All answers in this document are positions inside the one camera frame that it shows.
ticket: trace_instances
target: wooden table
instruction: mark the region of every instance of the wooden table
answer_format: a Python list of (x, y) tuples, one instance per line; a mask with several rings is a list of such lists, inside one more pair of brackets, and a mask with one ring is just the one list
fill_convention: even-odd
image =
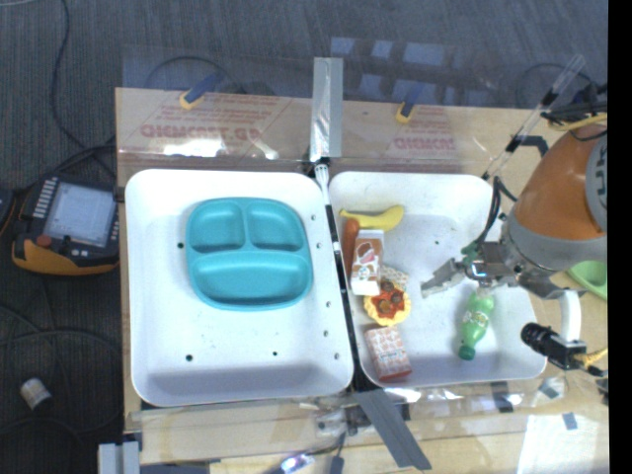
[[(200, 123), (178, 119), (182, 116), (176, 111), (178, 95), (160, 90), (117, 90), (121, 194), (128, 179), (146, 168), (237, 166), (246, 170), (300, 170), (300, 157), (309, 142), (310, 100), (231, 95), (227, 102), (214, 100), (206, 112), (202, 112), (206, 120)], [(213, 114), (210, 108), (220, 107), (222, 102), (228, 104), (223, 107), (239, 110), (228, 111), (229, 119), (213, 121), (218, 113)], [(352, 159), (341, 163), (341, 170), (370, 170), (373, 164), (376, 170), (480, 176), (489, 158), (503, 150), (510, 136), (529, 116), (529, 111), (524, 110), (419, 107), (412, 125), (402, 128), (394, 121), (395, 111), (396, 107), (391, 104), (345, 102), (343, 154)], [(159, 126), (163, 133), (157, 136)], [(183, 133), (165, 136), (167, 126), (184, 128)], [(200, 128), (197, 136), (209, 138), (213, 132), (210, 128), (220, 127), (223, 129), (217, 130), (215, 137), (221, 131), (219, 141), (232, 142), (224, 150), (236, 155), (242, 153), (243, 159), (235, 162), (161, 154), (166, 144), (182, 143), (186, 128)], [(561, 136), (544, 122), (533, 133), (544, 136), (549, 145)], [(253, 140), (259, 138), (266, 141), (268, 150), (279, 151), (277, 160), (262, 158), (266, 147), (253, 146)], [(246, 157), (248, 153), (257, 156), (251, 160)], [(525, 147), (508, 163), (503, 179), (515, 195), (521, 191), (538, 160), (537, 150)], [(508, 207), (506, 202), (504, 200), (504, 208)], [(337, 421), (337, 406), (341, 401), (336, 399), (331, 401), (331, 408), (328, 408), (329, 401), (323, 399), (317, 405), (263, 401), (141, 409), (141, 400), (130, 376), (123, 203), (119, 215), (125, 427), (129, 433), (142, 432), (141, 463), (221, 459), (209, 463), (208, 471), (265, 472), (278, 467), (292, 452), (318, 450), (335, 444), (337, 434), (342, 431)], [(578, 287), (563, 273), (555, 275), (553, 280), (561, 286)], [(538, 322), (559, 331), (557, 302), (544, 302), (535, 296), (531, 296), (531, 300)], [(581, 303), (582, 340), (589, 351), (607, 347), (607, 301), (586, 293)], [(606, 356), (598, 366), (607, 368), (607, 364)], [(561, 396), (547, 397), (540, 391), (542, 385), (557, 389)], [(407, 423), (433, 465), (433, 472), (509, 473), (518, 471), (518, 467), (524, 473), (560, 472), (564, 468), (565, 472), (594, 472), (609, 468), (608, 407), (602, 402), (593, 377), (579, 371), (564, 373), (549, 363), (541, 377), (532, 381), (508, 381), (504, 389), (513, 398), (510, 413), (503, 413), (493, 405), (490, 385), (426, 389), (422, 399), (410, 405)], [(329, 472), (331, 454), (316, 454), (315, 463), (303, 472)], [(348, 434), (342, 456), (347, 474), (399, 471), (372, 427)]]

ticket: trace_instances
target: green plastic object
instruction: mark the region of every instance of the green plastic object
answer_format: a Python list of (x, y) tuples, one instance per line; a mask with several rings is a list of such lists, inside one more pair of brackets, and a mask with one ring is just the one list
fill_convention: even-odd
[(201, 203), (187, 222), (186, 250), (194, 291), (218, 309), (281, 309), (312, 286), (303, 223), (280, 201), (227, 197)]
[(460, 325), (461, 347), (458, 355), (471, 360), (476, 354), (475, 346), (485, 337), (494, 309), (494, 297), (489, 292), (473, 291), (467, 299), (467, 309)]
[(581, 262), (571, 267), (567, 274), (599, 298), (608, 299), (608, 265), (606, 263), (592, 260)]

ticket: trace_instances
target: white tray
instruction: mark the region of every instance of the white tray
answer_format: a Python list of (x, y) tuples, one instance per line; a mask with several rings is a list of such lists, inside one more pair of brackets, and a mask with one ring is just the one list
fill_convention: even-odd
[[(340, 209), (380, 212), (394, 204), (405, 207), (404, 218), (384, 238), (384, 263), (407, 273), (412, 300), (408, 318), (398, 325), (411, 361), (410, 375), (387, 383), (379, 381), (364, 341), (364, 331), (377, 324), (366, 314), (361, 297), (350, 292), (355, 336), (363, 371), (383, 387), (430, 387), (458, 383), (527, 379), (537, 376), (546, 358), (520, 339), (520, 330), (535, 315), (526, 291), (503, 286), (495, 291), (496, 305), (486, 336), (471, 361), (456, 354), (458, 324), (468, 295), (476, 283), (459, 285), (422, 298), (420, 284), (449, 258), (460, 260), (461, 248), (482, 231), (492, 188), (480, 178), (466, 175), (345, 172), (330, 184), (330, 197), (338, 231), (345, 218)], [(497, 222), (489, 239), (497, 240)]]
[[(295, 305), (235, 312), (189, 283), (189, 214), (204, 200), (270, 198), (305, 227), (314, 282)], [(353, 375), (333, 244), (315, 182), (291, 173), (146, 170), (125, 189), (131, 379), (155, 406), (332, 395)]]

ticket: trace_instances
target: bottle cap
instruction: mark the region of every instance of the bottle cap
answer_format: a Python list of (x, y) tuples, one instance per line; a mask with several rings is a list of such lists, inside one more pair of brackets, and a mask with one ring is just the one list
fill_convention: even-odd
[(476, 351), (474, 348), (470, 348), (469, 346), (461, 346), (458, 350), (459, 357), (463, 359), (473, 359)]

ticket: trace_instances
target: dark gray carpet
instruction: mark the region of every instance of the dark gray carpet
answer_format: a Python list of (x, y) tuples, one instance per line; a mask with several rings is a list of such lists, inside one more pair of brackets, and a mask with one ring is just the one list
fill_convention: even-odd
[[(336, 55), (348, 99), (399, 101), (417, 81), (423, 103), (532, 108), (576, 53), (569, 94), (607, 81), (608, 0), (39, 0), (0, 7), (0, 40), (0, 187), (18, 190), (113, 142), (115, 87), (187, 87), (217, 66), (226, 91), (309, 97), (313, 57)], [(105, 153), (68, 172), (112, 182), (113, 169)], [(96, 472), (97, 445), (120, 440), (119, 274), (30, 275), (10, 243), (9, 229), (0, 472)], [(47, 420), (18, 394), (32, 375), (54, 395)]]

